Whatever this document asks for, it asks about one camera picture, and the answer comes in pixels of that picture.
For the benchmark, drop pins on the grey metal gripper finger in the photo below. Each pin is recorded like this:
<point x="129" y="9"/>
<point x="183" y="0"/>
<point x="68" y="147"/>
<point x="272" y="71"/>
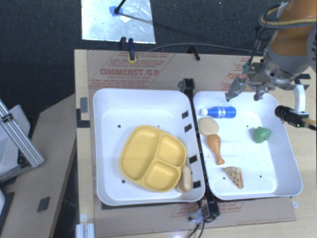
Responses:
<point x="259" y="93"/>
<point x="234" y="89"/>

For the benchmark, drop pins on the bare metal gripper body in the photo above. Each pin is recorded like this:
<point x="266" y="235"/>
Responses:
<point x="266" y="77"/>

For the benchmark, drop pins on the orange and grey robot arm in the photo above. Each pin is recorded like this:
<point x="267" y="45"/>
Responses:
<point x="292" y="36"/>

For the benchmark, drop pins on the blue and white bottle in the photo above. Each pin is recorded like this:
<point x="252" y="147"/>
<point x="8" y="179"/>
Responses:
<point x="221" y="112"/>

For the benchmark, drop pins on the green toy pepper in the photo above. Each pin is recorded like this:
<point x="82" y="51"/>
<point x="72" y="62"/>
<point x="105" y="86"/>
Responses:
<point x="261" y="134"/>

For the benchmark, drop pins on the tan round biscuit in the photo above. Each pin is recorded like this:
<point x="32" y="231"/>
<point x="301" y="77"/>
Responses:
<point x="208" y="126"/>

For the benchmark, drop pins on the brown toy chicken drumstick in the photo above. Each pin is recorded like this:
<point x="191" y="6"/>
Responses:
<point x="215" y="146"/>

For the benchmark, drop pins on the thin black rod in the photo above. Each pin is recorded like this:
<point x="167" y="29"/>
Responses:
<point x="198" y="137"/>

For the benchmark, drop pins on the white plastic tray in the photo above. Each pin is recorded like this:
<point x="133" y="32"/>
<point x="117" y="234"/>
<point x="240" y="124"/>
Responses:
<point x="247" y="152"/>
<point x="111" y="123"/>

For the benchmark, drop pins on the brown cardboard board red print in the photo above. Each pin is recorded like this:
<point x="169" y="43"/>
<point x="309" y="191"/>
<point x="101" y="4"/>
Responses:
<point x="153" y="68"/>

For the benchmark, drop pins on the toy pizza slice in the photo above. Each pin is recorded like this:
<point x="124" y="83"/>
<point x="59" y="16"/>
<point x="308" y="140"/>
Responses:
<point x="235" y="176"/>

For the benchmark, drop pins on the beige toy bread roll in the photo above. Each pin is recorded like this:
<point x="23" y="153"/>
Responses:
<point x="186" y="180"/>

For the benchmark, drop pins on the yellow divided plate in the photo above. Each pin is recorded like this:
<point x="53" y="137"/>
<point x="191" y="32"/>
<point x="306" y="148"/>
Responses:
<point x="146" y="155"/>

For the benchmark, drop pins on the black cylinder on white bracket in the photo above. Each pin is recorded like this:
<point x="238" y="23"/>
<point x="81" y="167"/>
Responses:
<point x="294" y="108"/>

